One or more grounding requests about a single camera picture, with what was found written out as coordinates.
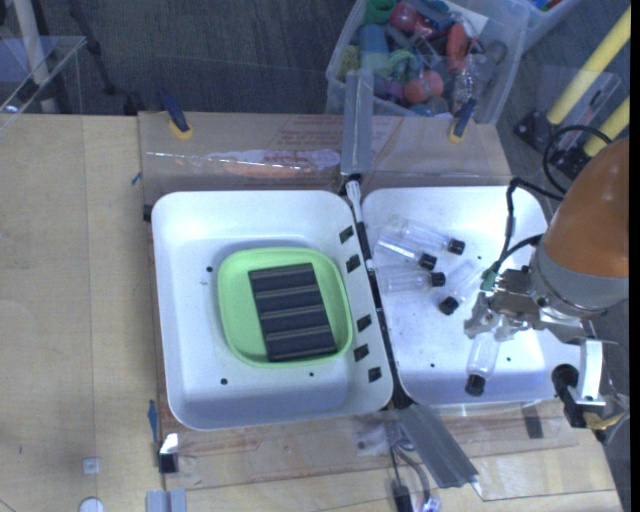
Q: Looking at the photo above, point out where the white plastic tray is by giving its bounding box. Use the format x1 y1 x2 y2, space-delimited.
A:
150 189 395 432
360 185 584 407

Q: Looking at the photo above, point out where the black ribbed rectangular block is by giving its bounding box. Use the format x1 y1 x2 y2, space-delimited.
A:
247 262 339 364

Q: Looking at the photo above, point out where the clear plastic storage bin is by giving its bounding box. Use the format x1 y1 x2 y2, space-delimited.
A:
324 0 532 125

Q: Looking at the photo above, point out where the black cylinder on white bracket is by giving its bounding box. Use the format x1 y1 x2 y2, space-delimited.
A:
551 338 609 429

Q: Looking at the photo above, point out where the green plate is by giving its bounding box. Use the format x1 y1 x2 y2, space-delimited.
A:
216 247 354 369

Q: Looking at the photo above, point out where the clear plastic bottle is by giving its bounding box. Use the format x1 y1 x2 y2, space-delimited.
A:
374 238 439 272
388 216 467 256
464 331 502 398
438 259 482 317
378 267 447 297

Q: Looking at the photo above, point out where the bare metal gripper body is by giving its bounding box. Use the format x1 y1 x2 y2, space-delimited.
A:
485 267 594 347

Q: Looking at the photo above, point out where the brown cardboard board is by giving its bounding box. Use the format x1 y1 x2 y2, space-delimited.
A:
137 110 622 502

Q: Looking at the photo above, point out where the black block with thin wires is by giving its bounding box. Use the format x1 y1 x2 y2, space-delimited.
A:
391 479 415 512

